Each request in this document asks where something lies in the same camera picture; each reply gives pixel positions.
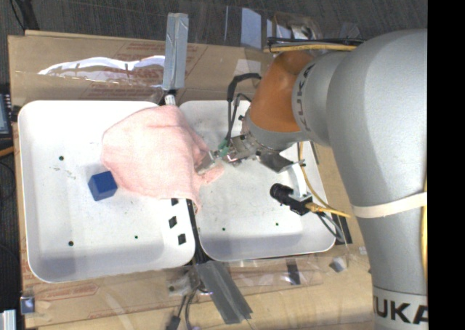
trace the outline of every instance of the white tray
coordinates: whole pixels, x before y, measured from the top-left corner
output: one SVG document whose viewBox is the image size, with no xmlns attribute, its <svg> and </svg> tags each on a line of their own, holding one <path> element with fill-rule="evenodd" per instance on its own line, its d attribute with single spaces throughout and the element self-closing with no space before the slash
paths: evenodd
<svg viewBox="0 0 465 330">
<path fill-rule="evenodd" d="M 248 102 L 241 102 L 236 117 L 245 115 L 248 106 Z M 227 103 L 191 101 L 182 104 L 181 110 L 209 147 L 216 148 L 227 132 Z M 239 132 L 240 122 L 236 120 L 232 135 Z M 283 155 L 296 161 L 296 146 Z M 304 157 L 307 175 L 319 196 L 326 201 L 308 143 Z M 289 172 L 276 174 L 252 160 L 237 167 L 224 166 L 225 173 L 217 181 L 201 188 L 203 208 L 196 216 L 201 245 L 212 259 L 237 261 L 281 257 L 325 251 L 333 246 L 335 238 L 315 214 L 301 217 L 271 198 L 270 188 L 274 183 L 293 187 Z M 302 182 L 302 173 L 295 174 Z"/>
<path fill-rule="evenodd" d="M 113 197 L 96 202 L 87 186 L 93 174 L 106 170 L 100 164 L 103 132 L 153 106 L 35 101 L 21 109 L 28 260 L 40 279 L 74 281 L 179 267 L 192 258 L 195 242 L 185 200 L 172 206 L 170 200 L 118 189 Z M 177 224 L 170 228 L 172 217 Z M 182 234 L 186 242 L 179 244 Z"/>
</svg>

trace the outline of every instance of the pink cloth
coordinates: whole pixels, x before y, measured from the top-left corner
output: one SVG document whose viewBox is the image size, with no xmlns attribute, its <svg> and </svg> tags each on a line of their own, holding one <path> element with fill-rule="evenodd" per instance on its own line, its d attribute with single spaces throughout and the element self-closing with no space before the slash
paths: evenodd
<svg viewBox="0 0 465 330">
<path fill-rule="evenodd" d="M 224 171 L 216 165 L 197 174 L 195 166 L 208 151 L 173 105 L 136 112 L 109 128 L 102 139 L 102 163 L 119 187 L 157 199 L 188 198 L 198 210 L 200 187 Z"/>
</svg>

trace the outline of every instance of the blue block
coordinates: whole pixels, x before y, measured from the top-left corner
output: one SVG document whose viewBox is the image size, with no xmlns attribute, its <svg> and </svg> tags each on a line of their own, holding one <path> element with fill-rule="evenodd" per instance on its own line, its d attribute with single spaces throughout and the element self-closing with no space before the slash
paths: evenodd
<svg viewBox="0 0 465 330">
<path fill-rule="evenodd" d="M 115 194 L 118 186 L 111 172 L 101 172 L 100 174 L 92 175 L 89 180 L 89 189 L 95 201 L 111 197 Z"/>
</svg>

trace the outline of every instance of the robotic arm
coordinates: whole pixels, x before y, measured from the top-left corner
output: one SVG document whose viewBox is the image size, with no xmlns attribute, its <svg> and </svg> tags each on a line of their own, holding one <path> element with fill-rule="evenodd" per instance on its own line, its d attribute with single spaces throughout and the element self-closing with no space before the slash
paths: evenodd
<svg viewBox="0 0 465 330">
<path fill-rule="evenodd" d="M 295 142 L 332 147 L 370 259 L 377 330 L 428 329 L 426 38 L 397 31 L 351 52 L 278 55 L 227 154 L 281 172 L 292 163 L 279 152 Z"/>
</svg>

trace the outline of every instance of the brown cardboard box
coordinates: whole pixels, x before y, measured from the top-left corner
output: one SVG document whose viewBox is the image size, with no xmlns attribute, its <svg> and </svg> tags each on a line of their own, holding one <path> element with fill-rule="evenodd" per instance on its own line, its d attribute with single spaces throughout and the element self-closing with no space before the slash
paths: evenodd
<svg viewBox="0 0 465 330">
<path fill-rule="evenodd" d="M 126 97 L 107 89 L 127 93 L 132 84 L 141 84 L 131 98 L 150 99 L 146 75 L 126 80 L 119 87 L 92 88 L 95 80 L 72 76 L 38 76 L 51 65 L 89 57 L 117 57 L 139 60 L 162 55 L 164 42 L 115 39 L 60 33 L 27 32 L 27 36 L 9 37 L 12 99 L 15 105 L 38 99 L 121 99 Z M 240 47 L 190 45 L 186 67 L 186 88 L 179 91 L 177 102 L 218 100 L 236 74 L 258 71 L 263 74 L 270 55 Z M 158 71 L 148 76 L 150 84 L 160 83 Z M 256 81 L 240 84 L 239 91 L 253 95 Z M 181 296 L 171 295 L 167 282 L 181 277 L 185 268 L 151 271 L 79 281 L 44 283 L 28 266 L 23 189 L 17 127 L 14 127 L 17 173 L 18 211 L 20 218 L 23 291 L 35 297 L 35 312 L 26 315 L 28 328 L 55 329 L 164 329 L 179 306 Z M 350 211 L 347 195 L 330 149 L 317 147 L 320 173 L 330 204 Z M 230 272 L 254 313 L 251 324 L 256 329 L 305 329 L 308 326 L 332 325 L 321 329 L 367 329 L 371 321 L 371 277 L 363 239 L 355 218 L 347 220 L 353 244 L 335 246 L 322 254 L 294 258 L 300 269 L 302 284 L 286 282 L 286 260 L 256 263 L 256 267 L 231 265 Z M 332 257 L 344 257 L 348 268 L 340 273 L 330 269 Z M 221 316 L 208 297 L 197 298 L 191 306 L 191 322 L 202 328 L 223 328 Z M 345 324 L 356 323 L 355 327 Z M 249 329 L 247 323 L 228 329 Z"/>
</svg>

